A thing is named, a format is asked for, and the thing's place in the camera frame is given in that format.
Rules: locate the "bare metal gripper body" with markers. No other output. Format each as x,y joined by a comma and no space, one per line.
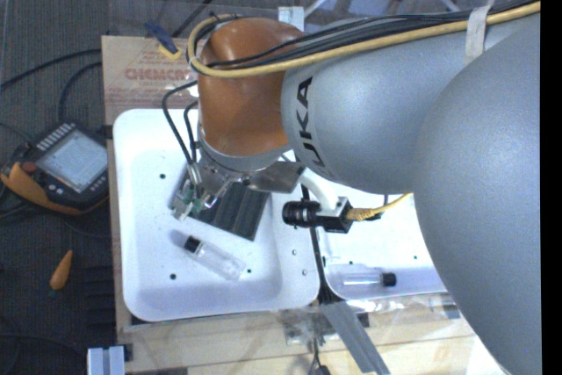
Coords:
235,208

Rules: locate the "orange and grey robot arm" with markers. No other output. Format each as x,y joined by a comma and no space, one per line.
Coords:
386,127

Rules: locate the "clear plastic bottle black cap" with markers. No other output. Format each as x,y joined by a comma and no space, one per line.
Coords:
366,279
215,261

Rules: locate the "white plastic tray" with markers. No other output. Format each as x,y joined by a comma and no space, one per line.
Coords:
373,246
153,197

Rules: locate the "brown cardboard board red print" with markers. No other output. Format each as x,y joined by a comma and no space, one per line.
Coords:
131,92

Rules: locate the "orange carrot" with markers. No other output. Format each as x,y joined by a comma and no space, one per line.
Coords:
61,272

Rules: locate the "black cylinder on white bracket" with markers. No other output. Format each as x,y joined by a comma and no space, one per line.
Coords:
300,214

